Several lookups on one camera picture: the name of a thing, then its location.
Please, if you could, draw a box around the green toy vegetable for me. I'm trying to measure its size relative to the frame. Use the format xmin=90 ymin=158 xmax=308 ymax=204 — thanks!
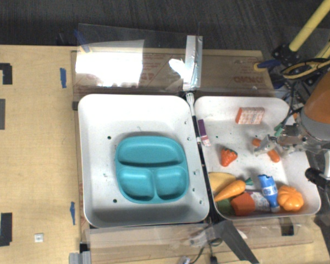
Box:
xmin=216 ymin=198 xmax=236 ymax=217

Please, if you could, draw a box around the thin black and white rod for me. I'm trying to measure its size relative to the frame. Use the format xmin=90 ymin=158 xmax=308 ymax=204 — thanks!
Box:
xmin=185 ymin=92 xmax=219 ymax=223

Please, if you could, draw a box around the blue and white bottle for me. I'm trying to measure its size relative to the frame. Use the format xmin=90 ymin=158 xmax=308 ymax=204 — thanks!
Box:
xmin=257 ymin=174 xmax=281 ymax=213

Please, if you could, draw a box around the red strawberry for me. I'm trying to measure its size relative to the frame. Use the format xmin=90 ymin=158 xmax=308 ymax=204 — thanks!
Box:
xmin=220 ymin=147 xmax=239 ymax=168

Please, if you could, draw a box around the yellow banana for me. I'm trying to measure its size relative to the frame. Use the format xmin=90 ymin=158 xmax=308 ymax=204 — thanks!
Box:
xmin=208 ymin=172 xmax=237 ymax=196

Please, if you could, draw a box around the white patterned can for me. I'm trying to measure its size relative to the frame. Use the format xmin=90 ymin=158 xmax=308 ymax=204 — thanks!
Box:
xmin=247 ymin=191 xmax=271 ymax=213

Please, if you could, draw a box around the orange sausage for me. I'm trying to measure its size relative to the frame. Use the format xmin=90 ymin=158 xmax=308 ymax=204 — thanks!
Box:
xmin=252 ymin=137 xmax=281 ymax=163

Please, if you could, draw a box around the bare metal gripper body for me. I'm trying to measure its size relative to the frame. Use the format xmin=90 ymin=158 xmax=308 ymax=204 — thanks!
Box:
xmin=276 ymin=123 xmax=323 ymax=155

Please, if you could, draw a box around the orange biscuit carton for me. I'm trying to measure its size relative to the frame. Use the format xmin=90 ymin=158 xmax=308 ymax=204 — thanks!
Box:
xmin=235 ymin=107 xmax=266 ymax=125

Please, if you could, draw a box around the orange pumpkin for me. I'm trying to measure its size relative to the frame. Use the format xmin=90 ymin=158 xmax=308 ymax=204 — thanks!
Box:
xmin=277 ymin=185 xmax=305 ymax=212

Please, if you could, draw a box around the blue divided plate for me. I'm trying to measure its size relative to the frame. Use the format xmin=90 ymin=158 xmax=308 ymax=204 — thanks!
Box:
xmin=114 ymin=135 xmax=190 ymax=204

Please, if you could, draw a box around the orange carrot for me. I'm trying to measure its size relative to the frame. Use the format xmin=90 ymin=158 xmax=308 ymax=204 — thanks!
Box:
xmin=213 ymin=177 xmax=254 ymax=203

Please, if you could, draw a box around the orange cube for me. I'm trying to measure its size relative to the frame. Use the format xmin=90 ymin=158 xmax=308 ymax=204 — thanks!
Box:
xmin=230 ymin=191 xmax=256 ymax=217

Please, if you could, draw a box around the purple and white packet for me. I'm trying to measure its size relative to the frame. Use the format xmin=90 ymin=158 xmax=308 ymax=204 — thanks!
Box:
xmin=197 ymin=119 xmax=212 ymax=147

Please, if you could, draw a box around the black cylinder on white bracket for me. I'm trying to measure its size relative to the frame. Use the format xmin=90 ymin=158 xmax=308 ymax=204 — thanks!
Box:
xmin=304 ymin=150 xmax=330 ymax=190

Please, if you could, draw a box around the white plastic tray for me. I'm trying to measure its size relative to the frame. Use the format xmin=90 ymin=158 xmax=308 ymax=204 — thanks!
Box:
xmin=194 ymin=96 xmax=322 ymax=221
xmin=77 ymin=93 xmax=211 ymax=229

